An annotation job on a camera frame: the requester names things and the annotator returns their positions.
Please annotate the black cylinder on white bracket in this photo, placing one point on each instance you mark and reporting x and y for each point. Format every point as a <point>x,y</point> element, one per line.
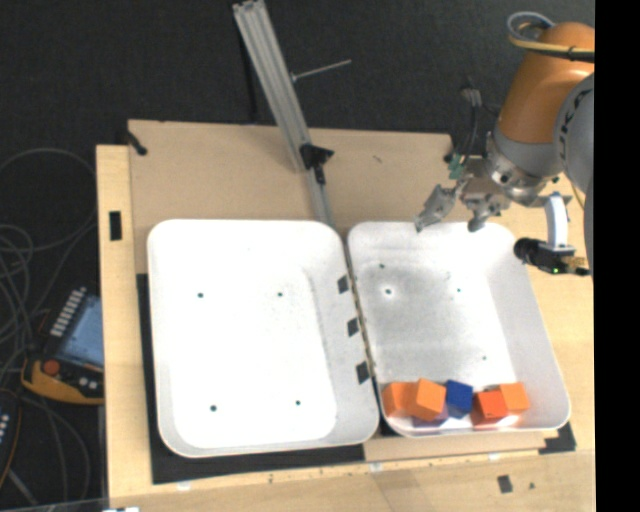
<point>540,250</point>

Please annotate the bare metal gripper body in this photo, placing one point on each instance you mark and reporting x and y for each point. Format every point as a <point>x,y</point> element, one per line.
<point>500,187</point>

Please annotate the blue cube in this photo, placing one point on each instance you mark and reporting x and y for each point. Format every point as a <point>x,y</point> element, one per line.
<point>459,395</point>

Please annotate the red cube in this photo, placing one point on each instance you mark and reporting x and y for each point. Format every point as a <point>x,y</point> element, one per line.
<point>490,406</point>

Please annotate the white plastic tray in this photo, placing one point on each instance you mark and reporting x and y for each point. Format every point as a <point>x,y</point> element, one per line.
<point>240,340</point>
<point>440,320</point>

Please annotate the orange cube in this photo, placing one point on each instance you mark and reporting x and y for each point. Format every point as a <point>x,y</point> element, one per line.
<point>430,397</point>

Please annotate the brown cardboard board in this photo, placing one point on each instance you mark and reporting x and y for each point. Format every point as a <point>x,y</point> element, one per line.
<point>225,175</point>

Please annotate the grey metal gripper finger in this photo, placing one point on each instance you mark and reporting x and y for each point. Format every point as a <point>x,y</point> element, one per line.
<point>434,206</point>
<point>479,218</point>

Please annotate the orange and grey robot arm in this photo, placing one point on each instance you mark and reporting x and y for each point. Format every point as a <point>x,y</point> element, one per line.
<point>540,90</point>

